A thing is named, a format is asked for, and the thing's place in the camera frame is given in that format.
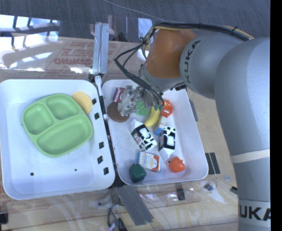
white container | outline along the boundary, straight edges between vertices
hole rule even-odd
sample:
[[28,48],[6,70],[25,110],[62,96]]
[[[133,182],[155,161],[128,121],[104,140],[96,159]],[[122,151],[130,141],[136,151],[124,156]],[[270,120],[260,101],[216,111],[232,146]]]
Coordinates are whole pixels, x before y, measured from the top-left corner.
[[[27,135],[21,122],[22,112],[47,95],[71,96],[76,91],[97,101],[88,115],[93,136],[69,154],[48,157]],[[106,189],[115,179],[98,93],[85,80],[9,79],[0,83],[0,154],[3,186],[13,199]]]
[[[115,89],[126,85],[137,87],[137,84],[131,80],[109,80],[104,83],[103,93],[106,109],[113,102],[112,97]],[[129,168],[137,163],[140,149],[130,134],[130,124],[134,119],[144,122],[146,117],[130,114],[129,119],[123,123],[108,118],[118,173],[127,185],[153,185],[201,180],[208,174],[207,160],[186,90],[168,90],[164,92],[163,98],[169,99],[173,105],[172,115],[168,117],[166,125],[176,129],[176,148],[170,159],[175,156],[183,159],[186,169],[174,173],[169,168],[167,160],[162,162],[159,173],[147,171],[143,181],[134,183],[130,178]],[[159,136],[153,136],[156,141],[159,141]],[[158,145],[149,153],[159,155]]]

transparent plastic sheet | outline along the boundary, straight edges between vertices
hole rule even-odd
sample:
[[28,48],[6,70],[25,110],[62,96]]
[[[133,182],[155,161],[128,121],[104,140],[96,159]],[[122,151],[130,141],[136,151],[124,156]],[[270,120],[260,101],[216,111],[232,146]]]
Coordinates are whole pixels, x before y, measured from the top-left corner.
[[[80,24],[16,18],[15,16],[12,18],[5,15],[0,16],[0,22],[3,21],[3,16],[10,18],[12,24],[8,27],[8,22],[3,25],[0,23],[0,83],[9,78],[89,79],[91,65],[85,63],[86,59],[92,63],[95,23]],[[17,29],[22,29],[24,23],[27,24],[29,21],[30,30],[29,28],[24,31]],[[108,73],[103,76],[104,81],[125,78],[112,60],[121,52],[138,45],[140,37],[153,23],[152,20],[141,18],[108,17],[110,41]],[[49,34],[45,31],[46,27],[50,31]],[[83,63],[72,60],[81,57],[82,54],[78,52],[83,52]],[[56,58],[60,58],[61,64],[55,63]],[[137,52],[128,61],[126,69],[137,75],[144,60],[142,52]],[[213,105],[211,101],[204,101],[198,95],[194,95],[194,98],[201,101],[201,105],[197,104],[197,109],[202,110],[202,105],[206,107],[205,113],[199,114],[202,122],[204,117],[208,117],[206,111],[213,113],[215,109],[210,109]],[[215,126],[211,124],[212,130],[208,127],[206,124],[204,126],[198,124],[202,132],[201,138],[205,138],[203,140],[205,148],[209,148],[210,152],[214,147],[224,148],[224,142],[216,143],[216,141],[208,140],[208,137],[221,136],[221,133],[215,134]],[[8,215],[8,222],[2,225],[2,229],[108,230],[108,211],[114,204],[114,215],[123,220],[128,230],[162,231],[209,225],[213,228],[214,224],[235,223],[237,195],[231,192],[230,188],[236,183],[232,169],[228,168],[226,172],[231,176],[231,181],[225,181],[221,174],[208,176],[201,181],[135,187],[138,195],[154,216],[152,223],[141,226],[135,226],[126,209],[116,204],[118,198],[114,189],[18,201],[5,193],[2,178],[0,178],[0,213]]]

brown disc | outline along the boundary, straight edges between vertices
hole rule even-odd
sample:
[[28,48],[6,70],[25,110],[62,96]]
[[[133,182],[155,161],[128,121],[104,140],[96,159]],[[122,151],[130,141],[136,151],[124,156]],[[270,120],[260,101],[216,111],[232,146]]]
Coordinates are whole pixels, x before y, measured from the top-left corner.
[[114,120],[114,121],[117,121],[117,122],[124,122],[124,121],[127,121],[130,114],[128,114],[127,116],[121,116],[121,114],[119,113],[119,111],[117,110],[117,105],[118,103],[116,102],[113,102],[109,105],[108,109],[107,109],[107,113],[108,113],[108,116]]

green divided plate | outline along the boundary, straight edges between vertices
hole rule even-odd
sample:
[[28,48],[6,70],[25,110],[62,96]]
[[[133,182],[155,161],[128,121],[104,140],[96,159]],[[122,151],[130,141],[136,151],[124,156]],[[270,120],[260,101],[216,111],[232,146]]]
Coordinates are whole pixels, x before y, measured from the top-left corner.
[[77,102],[57,93],[29,105],[22,114],[23,126],[38,149],[47,156],[65,155],[93,135],[93,125]]

toy banana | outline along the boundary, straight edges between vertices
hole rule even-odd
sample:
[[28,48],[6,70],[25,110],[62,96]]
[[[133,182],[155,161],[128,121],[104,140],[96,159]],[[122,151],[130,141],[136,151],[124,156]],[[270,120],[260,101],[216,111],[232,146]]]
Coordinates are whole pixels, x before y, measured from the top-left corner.
[[146,121],[144,122],[145,126],[147,128],[154,126],[157,123],[157,121],[159,120],[159,117],[160,117],[159,109],[155,110],[154,106],[152,106],[151,107],[151,114],[146,119]]

